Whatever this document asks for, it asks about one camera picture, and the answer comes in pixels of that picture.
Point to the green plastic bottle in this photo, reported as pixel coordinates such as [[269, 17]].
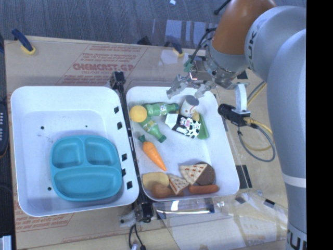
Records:
[[158, 109], [152, 129]]

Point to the pale yellow bread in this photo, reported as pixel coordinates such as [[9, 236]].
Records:
[[154, 180]]

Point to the pizza slice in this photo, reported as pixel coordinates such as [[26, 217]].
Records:
[[177, 184], [193, 172]]

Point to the orange sausage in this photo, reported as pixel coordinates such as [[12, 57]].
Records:
[[204, 189]]

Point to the white plastic tray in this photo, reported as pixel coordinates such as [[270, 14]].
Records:
[[187, 152], [33, 150]]

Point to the thin black and white rod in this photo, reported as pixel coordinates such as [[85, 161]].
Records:
[[132, 150]]

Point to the brown round biscuit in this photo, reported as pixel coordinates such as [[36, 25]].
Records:
[[208, 176]]

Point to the blue divided plate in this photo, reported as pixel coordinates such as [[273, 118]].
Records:
[[86, 176]]

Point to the white can with grey lid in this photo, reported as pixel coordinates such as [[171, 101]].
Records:
[[187, 108]]

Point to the green pea pod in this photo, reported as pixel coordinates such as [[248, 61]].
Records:
[[203, 131]]

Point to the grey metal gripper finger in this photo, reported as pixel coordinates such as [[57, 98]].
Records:
[[202, 90], [176, 87]]

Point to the orange carrot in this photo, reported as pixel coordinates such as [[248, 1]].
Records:
[[153, 152]]

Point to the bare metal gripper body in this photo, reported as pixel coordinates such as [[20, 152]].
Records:
[[208, 74]]

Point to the brown bread roll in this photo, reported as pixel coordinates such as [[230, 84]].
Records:
[[161, 191]]

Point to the yellow ball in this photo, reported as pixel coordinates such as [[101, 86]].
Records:
[[138, 113]]

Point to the black cylinder on white bracket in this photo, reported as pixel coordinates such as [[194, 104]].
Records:
[[235, 114]]

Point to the black and white cow carton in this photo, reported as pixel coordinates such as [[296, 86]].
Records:
[[186, 126]]

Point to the small yellow round toy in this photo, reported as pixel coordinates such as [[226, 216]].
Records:
[[196, 116]]

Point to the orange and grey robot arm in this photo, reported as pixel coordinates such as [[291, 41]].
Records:
[[283, 69]]

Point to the brown cardboard board red print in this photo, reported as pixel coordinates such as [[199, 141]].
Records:
[[65, 61]]

